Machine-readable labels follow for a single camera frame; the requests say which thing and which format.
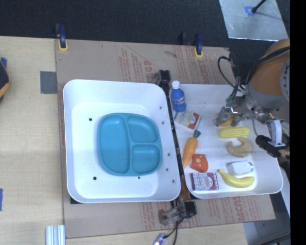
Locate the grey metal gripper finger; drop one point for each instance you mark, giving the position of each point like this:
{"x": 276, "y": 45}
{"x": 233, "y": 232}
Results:
{"x": 221, "y": 113}
{"x": 236, "y": 120}

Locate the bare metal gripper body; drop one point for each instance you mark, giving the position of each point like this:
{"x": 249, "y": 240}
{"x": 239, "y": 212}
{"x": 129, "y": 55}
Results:
{"x": 255, "y": 110}

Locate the orange toy fruit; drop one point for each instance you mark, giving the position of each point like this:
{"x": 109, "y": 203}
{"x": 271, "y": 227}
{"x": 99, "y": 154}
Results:
{"x": 227, "y": 123}

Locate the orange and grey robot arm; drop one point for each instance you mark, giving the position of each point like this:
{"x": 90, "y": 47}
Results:
{"x": 266, "y": 78}

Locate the yellow corn cob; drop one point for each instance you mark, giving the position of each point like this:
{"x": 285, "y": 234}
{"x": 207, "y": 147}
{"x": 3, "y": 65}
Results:
{"x": 234, "y": 132}

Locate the beige croissant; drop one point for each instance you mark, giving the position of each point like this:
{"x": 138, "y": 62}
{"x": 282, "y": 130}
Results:
{"x": 241, "y": 149}

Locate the white carton with red edge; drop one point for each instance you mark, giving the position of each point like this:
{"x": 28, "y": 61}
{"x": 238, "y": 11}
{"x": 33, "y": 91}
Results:
{"x": 187, "y": 119}

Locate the blue bottle with white cap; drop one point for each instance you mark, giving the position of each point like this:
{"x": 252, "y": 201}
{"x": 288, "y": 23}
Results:
{"x": 178, "y": 99}

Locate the white box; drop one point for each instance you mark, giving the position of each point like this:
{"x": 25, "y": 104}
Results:
{"x": 239, "y": 167}

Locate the orange carrot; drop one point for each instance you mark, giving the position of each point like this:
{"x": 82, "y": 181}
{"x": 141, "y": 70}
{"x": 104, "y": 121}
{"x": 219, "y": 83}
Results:
{"x": 189, "y": 149}

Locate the thin black and white rod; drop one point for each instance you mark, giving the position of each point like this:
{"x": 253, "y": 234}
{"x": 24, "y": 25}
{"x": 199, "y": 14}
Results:
{"x": 174, "y": 129}

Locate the orange packet with star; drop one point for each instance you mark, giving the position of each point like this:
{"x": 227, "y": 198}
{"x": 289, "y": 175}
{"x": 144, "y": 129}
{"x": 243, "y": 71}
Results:
{"x": 199, "y": 163}

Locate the white plastic tray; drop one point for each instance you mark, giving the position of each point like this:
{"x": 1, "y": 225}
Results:
{"x": 81, "y": 162}
{"x": 267, "y": 172}

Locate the yellow banana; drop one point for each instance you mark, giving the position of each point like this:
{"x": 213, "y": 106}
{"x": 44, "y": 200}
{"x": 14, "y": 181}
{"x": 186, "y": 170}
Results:
{"x": 237, "y": 181}

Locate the purple carton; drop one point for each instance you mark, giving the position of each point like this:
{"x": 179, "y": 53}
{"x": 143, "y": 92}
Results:
{"x": 204, "y": 181}

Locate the blue divided plate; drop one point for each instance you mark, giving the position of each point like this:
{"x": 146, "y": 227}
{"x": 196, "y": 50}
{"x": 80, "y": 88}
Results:
{"x": 114, "y": 144}

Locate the brown cardboard board red print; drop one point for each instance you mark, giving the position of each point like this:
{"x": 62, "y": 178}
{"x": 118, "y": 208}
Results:
{"x": 97, "y": 60}

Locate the black cylinder on white bracket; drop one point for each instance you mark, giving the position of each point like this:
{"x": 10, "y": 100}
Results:
{"x": 275, "y": 136}

